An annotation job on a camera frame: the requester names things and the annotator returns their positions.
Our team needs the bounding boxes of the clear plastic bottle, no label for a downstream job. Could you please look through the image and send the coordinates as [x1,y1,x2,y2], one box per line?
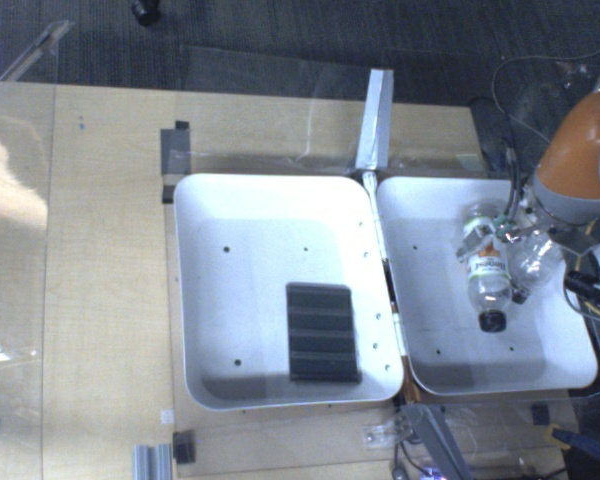
[506,229,564,306]

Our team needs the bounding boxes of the white plastic tray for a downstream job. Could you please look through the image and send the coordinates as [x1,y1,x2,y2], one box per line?
[172,172,406,412]
[375,175,600,397]

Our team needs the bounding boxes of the black cylinder on white bracket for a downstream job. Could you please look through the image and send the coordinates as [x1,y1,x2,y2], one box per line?
[563,240,600,315]

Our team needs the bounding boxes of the clear plastic bottle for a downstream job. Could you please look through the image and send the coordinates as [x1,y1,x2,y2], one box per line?
[461,199,514,334]
[506,229,564,306]

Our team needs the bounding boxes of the dark grey ribbed foam block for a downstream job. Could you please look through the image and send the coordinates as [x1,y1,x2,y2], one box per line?
[285,281,363,384]

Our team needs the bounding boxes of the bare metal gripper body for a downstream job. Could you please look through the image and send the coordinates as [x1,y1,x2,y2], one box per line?
[509,195,594,257]

